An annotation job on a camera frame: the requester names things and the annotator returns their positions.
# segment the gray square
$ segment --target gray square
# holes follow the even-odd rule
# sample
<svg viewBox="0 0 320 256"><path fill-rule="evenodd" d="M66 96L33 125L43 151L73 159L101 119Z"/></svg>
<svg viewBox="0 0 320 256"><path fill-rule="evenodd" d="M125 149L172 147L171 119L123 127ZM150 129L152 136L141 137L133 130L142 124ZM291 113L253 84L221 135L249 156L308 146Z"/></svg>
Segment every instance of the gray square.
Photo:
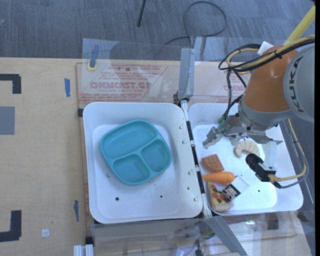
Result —
<svg viewBox="0 0 320 256"><path fill-rule="evenodd" d="M0 135L15 134L15 107L0 106Z"/></svg>

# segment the orange carrot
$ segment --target orange carrot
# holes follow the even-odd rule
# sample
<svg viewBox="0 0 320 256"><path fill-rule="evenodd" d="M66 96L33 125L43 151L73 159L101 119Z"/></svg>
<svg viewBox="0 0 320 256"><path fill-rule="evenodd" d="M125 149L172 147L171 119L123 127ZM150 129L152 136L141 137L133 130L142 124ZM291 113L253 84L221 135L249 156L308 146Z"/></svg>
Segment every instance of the orange carrot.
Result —
<svg viewBox="0 0 320 256"><path fill-rule="evenodd" d="M236 178L236 176L230 171L221 171L202 175L202 178L206 181L211 182L231 183Z"/></svg>

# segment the dark gray floor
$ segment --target dark gray floor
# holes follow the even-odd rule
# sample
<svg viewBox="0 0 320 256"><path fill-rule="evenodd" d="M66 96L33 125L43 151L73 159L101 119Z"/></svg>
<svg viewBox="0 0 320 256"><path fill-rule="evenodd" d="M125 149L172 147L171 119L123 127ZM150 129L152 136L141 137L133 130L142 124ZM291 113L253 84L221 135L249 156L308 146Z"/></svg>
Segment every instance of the dark gray floor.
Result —
<svg viewBox="0 0 320 256"><path fill-rule="evenodd" d="M0 0L0 57L81 58L83 39L165 44L187 35L183 17L194 2L146 0L138 27L142 0ZM251 43L284 42L313 5L311 0L209 2L226 16L226 28L216 37ZM190 36L214 34L222 28L223 16L212 5L193 5L186 15L186 26ZM314 33L313 22L303 36ZM233 43L228 49L241 45L237 40L229 42ZM170 45L189 43L182 39ZM300 217L315 255L315 130L313 124L298 118L292 123L310 165L309 178L301 185L304 204Z"/></svg>

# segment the yellow pole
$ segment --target yellow pole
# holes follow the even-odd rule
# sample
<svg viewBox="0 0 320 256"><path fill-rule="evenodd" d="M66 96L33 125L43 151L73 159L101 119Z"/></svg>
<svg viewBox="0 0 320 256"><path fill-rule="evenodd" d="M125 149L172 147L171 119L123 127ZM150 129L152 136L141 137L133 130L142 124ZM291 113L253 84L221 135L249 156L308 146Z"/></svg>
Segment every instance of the yellow pole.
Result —
<svg viewBox="0 0 320 256"><path fill-rule="evenodd" d="M308 29L311 23L316 18L316 5L314 4L311 9L307 12L304 18L300 21L298 26L294 29L288 39L284 42L284 46L292 43L293 41L299 39L303 33Z"/></svg>

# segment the white tray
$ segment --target white tray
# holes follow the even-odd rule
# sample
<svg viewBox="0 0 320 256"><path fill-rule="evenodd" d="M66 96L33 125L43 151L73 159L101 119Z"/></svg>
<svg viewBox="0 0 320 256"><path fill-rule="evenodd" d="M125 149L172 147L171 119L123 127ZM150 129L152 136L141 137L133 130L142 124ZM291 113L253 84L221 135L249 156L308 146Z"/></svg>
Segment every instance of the white tray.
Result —
<svg viewBox="0 0 320 256"><path fill-rule="evenodd" d="M168 169L146 183L127 185L100 150L102 136L136 119L152 123L172 152ZM103 224L193 218L203 201L184 113L172 103L94 102L83 111L89 208Z"/></svg>
<svg viewBox="0 0 320 256"><path fill-rule="evenodd" d="M209 174L201 162L201 159L217 154L224 169L233 172L235 175L242 175L249 183L249 187L233 202L233 207L225 212L216 212L219 215L247 215L282 211L295 211L303 204L303 194L300 185L279 189L274 187L269 182L261 182L256 176L255 172L246 164L246 154L242 153L240 158L233 153L234 146L226 137L205 149L202 142L206 140L206 135L212 126L218 127L218 119L225 112L227 104L222 103L196 103L193 104L188 111L191 129L193 133L195 150L200 164L201 174ZM237 112L238 105L234 105L229 114L234 115ZM295 175L294 167L291 162L286 143L284 141L281 128L273 127L267 131L267 136L274 140L283 141L277 145L277 154L274 167L277 169L276 175L278 177L287 177ZM261 144L257 145L260 150L260 157L265 158L264 149ZM282 181L281 185L287 185L297 181L296 179L290 181Z"/></svg>

